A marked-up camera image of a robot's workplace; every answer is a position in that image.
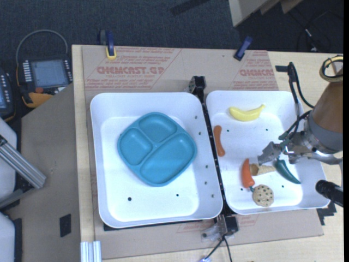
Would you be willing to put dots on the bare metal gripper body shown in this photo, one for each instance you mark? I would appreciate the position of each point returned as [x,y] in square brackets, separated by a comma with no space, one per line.
[301,143]

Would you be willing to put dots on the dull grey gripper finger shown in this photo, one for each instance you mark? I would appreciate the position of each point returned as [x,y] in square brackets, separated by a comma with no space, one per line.
[268,159]
[265,149]

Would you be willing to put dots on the beige waffle cone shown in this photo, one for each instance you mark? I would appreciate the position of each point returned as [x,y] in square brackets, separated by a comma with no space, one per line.
[263,169]

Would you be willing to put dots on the white plastic tray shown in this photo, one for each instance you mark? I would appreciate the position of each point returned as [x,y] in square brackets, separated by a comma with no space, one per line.
[152,206]
[245,143]

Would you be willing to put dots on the green chili pepper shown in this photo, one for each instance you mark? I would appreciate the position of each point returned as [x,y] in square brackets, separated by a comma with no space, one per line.
[286,173]

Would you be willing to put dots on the orange carrot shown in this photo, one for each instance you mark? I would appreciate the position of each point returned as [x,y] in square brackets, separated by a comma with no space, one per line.
[246,175]

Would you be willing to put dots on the beige chocolate chip biscuit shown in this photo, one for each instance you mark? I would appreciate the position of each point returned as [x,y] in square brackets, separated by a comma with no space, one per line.
[263,195]

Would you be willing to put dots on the yellow banana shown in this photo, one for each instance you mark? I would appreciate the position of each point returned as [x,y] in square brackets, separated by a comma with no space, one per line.
[245,114]

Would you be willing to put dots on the orange sausage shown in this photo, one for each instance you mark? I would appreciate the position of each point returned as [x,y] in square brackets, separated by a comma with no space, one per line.
[219,142]

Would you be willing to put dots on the thin black rod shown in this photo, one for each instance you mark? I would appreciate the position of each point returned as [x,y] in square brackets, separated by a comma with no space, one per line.
[211,135]

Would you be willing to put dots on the blue divided plate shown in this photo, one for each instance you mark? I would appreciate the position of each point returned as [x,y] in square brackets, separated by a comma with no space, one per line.
[156,149]

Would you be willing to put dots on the brown cardboard board red print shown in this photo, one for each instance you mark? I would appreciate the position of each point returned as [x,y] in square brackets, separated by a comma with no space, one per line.
[136,72]

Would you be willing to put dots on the black cylinder on white bracket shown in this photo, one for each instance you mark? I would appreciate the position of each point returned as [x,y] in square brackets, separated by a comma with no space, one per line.
[328,190]

